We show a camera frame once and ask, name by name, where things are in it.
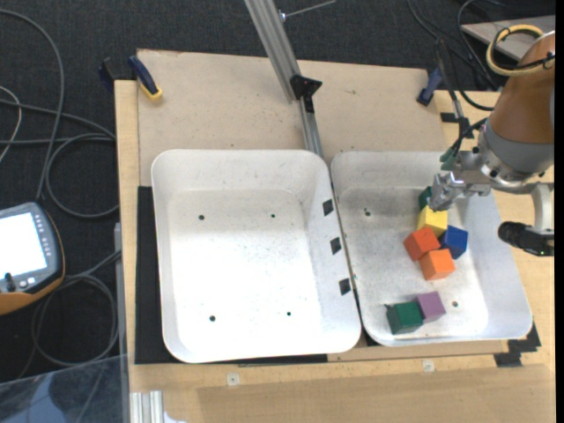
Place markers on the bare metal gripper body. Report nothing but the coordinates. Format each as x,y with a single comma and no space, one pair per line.
473,170

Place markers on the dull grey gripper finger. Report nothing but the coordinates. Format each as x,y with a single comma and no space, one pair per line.
450,192
436,192

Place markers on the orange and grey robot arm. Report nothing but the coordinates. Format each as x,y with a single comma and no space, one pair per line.
524,104

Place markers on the green cube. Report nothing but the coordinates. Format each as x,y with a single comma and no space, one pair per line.
424,197
404,317

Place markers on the yellow cube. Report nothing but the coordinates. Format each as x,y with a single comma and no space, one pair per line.
434,221

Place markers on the blue cube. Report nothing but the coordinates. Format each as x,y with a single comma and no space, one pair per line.
456,239

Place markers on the dark orange cube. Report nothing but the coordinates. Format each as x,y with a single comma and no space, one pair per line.
420,242

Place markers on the light orange cube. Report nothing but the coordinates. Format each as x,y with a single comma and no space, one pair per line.
437,264

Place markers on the white plastic tray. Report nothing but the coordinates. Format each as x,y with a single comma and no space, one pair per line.
383,262
247,258

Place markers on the purple cube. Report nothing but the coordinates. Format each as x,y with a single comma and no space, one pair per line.
432,305

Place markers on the brown cardboard board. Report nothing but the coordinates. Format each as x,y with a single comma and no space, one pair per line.
229,113

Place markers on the black cylinder on white bracket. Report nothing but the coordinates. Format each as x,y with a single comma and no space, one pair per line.
524,236

